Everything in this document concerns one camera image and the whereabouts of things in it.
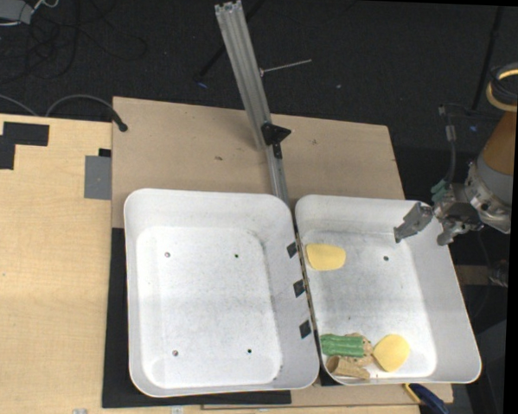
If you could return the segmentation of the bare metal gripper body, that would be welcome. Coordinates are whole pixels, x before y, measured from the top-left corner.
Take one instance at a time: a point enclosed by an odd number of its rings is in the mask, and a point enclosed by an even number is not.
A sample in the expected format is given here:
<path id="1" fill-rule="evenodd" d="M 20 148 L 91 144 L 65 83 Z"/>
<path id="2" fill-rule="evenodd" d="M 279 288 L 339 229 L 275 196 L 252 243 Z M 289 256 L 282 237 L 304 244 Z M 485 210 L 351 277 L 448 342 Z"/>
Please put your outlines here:
<path id="1" fill-rule="evenodd" d="M 469 168 L 463 183 L 441 180 L 434 186 L 433 212 L 447 232 L 489 226 L 510 234 L 513 180 L 491 169 Z"/>

